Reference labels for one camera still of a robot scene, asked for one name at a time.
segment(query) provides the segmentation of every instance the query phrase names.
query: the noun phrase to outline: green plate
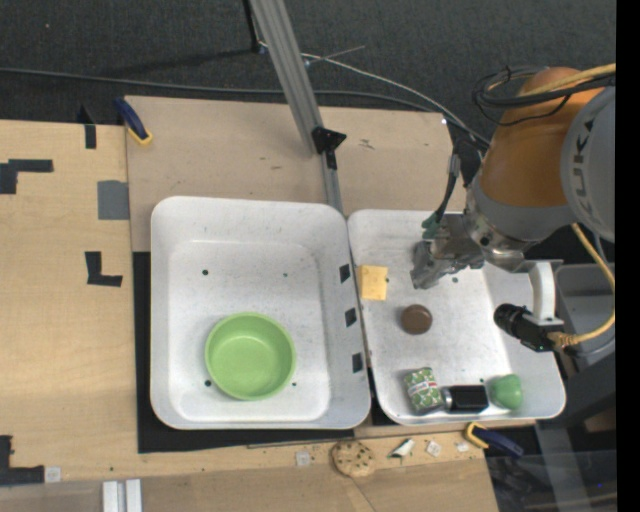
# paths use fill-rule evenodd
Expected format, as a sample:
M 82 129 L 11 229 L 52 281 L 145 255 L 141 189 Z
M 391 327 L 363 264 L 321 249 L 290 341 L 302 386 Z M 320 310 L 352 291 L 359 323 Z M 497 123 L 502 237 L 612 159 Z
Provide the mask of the green plate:
M 204 358 L 216 385 L 240 400 L 279 393 L 296 366 L 289 333 L 259 313 L 236 313 L 218 322 L 207 338 Z

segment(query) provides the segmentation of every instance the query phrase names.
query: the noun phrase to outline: gray tape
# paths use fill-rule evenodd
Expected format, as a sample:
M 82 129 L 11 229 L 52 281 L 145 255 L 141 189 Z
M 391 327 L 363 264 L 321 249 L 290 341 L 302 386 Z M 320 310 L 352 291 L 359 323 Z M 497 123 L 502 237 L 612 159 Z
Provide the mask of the gray tape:
M 129 184 L 116 181 L 98 182 L 98 219 L 129 219 Z

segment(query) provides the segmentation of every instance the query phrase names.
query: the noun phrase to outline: yellow sponge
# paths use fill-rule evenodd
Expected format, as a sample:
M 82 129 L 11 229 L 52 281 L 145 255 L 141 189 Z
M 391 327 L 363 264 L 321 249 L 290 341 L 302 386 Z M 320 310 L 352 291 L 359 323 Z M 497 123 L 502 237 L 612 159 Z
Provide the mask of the yellow sponge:
M 387 300 L 387 267 L 360 265 L 357 269 L 360 298 Z

